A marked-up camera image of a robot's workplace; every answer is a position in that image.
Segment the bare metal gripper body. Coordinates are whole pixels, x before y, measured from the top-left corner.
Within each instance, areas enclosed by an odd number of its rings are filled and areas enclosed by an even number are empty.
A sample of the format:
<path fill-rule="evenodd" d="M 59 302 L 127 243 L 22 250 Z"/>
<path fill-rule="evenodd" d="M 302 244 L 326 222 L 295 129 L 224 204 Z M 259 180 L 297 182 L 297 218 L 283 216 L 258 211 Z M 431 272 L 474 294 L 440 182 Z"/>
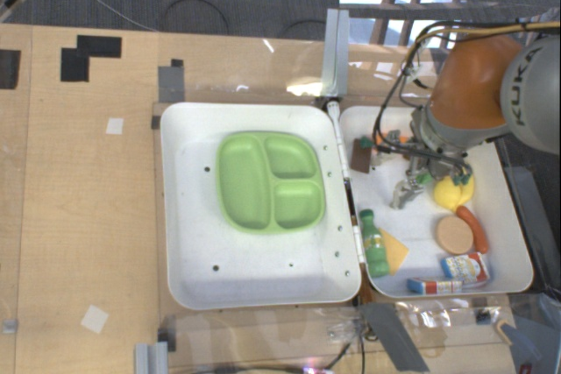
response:
<path fill-rule="evenodd" d="M 407 179 L 414 185 L 424 185 L 432 180 L 450 177 L 454 185 L 467 185 L 472 179 L 472 167 L 465 160 L 464 152 L 438 148 L 431 150 L 421 144 L 408 148 L 409 166 Z"/>

